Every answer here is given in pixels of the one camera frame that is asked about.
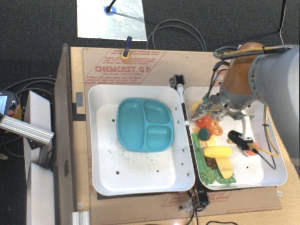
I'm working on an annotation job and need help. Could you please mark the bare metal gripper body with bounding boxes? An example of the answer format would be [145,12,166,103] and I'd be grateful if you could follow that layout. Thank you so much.
[207,93,255,121]

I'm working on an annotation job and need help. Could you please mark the yellow round toy food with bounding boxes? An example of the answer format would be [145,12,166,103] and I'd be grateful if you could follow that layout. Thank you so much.
[190,100,204,114]

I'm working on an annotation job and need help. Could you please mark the red tomato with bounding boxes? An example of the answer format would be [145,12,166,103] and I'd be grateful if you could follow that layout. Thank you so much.
[195,114,213,129]

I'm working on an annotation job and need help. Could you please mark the orange pretzel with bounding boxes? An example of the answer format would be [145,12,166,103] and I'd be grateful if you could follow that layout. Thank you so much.
[208,119,224,136]

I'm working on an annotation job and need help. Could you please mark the thin black and white rod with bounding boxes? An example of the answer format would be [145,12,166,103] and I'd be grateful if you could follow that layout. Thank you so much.
[177,84,205,196]

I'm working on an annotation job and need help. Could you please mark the red strawberry with green top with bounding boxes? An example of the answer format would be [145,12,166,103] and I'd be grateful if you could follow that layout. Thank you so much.
[197,127,212,141]

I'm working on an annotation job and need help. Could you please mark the yellow flat toy food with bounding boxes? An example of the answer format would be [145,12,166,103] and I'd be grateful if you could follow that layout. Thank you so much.
[201,136,218,149]

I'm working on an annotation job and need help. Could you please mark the yellow corn cob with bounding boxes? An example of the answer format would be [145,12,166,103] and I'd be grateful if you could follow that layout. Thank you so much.
[202,146,233,158]

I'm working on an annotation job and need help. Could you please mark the green pea pod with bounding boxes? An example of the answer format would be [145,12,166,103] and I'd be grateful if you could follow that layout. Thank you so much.
[191,133,209,173]

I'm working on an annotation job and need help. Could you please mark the brown chocolate biscuit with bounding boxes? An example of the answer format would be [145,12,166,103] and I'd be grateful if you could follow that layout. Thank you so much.
[203,156,219,170]

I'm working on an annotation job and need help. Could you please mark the yellow banana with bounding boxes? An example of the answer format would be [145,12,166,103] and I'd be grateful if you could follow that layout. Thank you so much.
[215,156,235,180]

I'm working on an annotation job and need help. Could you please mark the blue divided plate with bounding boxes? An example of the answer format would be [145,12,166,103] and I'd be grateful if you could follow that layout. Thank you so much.
[116,97,175,153]

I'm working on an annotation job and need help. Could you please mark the green leafy vegetable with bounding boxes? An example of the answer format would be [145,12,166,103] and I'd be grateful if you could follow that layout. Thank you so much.
[199,167,237,186]

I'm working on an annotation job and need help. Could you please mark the white plastic tray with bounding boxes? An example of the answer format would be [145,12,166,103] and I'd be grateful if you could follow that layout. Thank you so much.
[183,86,288,192]
[88,84,196,196]

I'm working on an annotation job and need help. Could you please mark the brown cardboard board, red print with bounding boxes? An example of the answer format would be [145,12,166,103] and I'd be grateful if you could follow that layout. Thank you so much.
[82,48,282,216]

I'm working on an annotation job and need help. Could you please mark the black cylinder on white bracket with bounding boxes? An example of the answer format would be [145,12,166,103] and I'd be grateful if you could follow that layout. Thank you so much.
[227,115,259,151]

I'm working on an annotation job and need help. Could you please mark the black block with thin wires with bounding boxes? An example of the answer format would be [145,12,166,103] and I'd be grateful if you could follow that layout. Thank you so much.
[187,188,210,211]
[169,74,186,89]

